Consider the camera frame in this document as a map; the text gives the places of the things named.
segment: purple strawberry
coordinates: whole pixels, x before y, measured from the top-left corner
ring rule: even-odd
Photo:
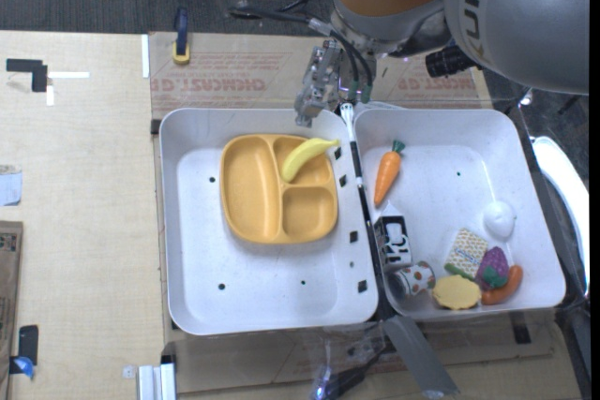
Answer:
[[[508,281],[508,260],[501,248],[495,246],[486,252],[475,281],[483,290],[497,289]]]

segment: white tray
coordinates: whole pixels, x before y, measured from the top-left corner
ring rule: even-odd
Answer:
[[[163,119],[167,291],[172,319],[185,332],[354,324],[375,312],[378,294],[345,125],[328,111],[311,129],[294,118],[294,110],[181,109]],[[327,154],[336,179],[347,175],[348,183],[336,182],[337,224],[324,238],[254,244],[230,231],[219,197],[221,151],[232,138],[257,133],[341,140],[341,157],[334,158],[335,149]]]
[[[370,110],[355,119],[369,210],[373,222],[387,201],[404,215],[412,260],[427,261],[437,277],[456,232],[466,227],[500,246],[510,264],[523,268],[523,281],[505,303],[452,311],[421,293],[399,302],[388,298],[401,314],[416,320],[460,319],[515,309],[558,304],[565,284],[561,266],[515,126],[492,110]],[[402,167],[392,190],[376,209],[372,191],[381,156],[394,139],[406,144]],[[507,239],[496,237],[483,223],[483,209],[502,200],[517,214]]]

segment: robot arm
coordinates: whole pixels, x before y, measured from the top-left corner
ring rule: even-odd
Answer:
[[[431,52],[431,76],[479,66],[543,90],[589,93],[590,0],[334,0],[330,23],[318,27],[339,39],[333,64],[311,59],[313,67],[334,72],[317,75],[321,87],[326,79],[329,103],[336,90],[342,98],[361,93],[368,101],[368,73],[372,82],[378,58],[422,52]],[[358,55],[362,62],[351,66]],[[301,125],[318,113],[311,104],[313,74],[296,99]]]

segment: wooden table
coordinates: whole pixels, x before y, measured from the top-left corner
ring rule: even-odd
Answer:
[[[12,376],[12,398],[134,399],[129,368],[158,364],[165,342],[141,36],[0,32],[0,46],[5,59],[90,73],[54,80],[48,106],[45,94],[31,92],[29,74],[0,69],[0,164],[21,167],[23,178],[19,205],[0,207],[0,219],[24,224],[16,329],[39,327],[35,377]],[[549,355],[448,372],[464,398],[576,398],[562,335],[550,333]],[[307,387],[186,398],[295,399]],[[401,371],[368,376],[345,398],[423,397]]]

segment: yellow and blue clamp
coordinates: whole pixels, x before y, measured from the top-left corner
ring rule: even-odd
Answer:
[[[177,40],[172,44],[172,60],[181,66],[189,64],[188,11],[177,9],[173,28],[177,31]]]

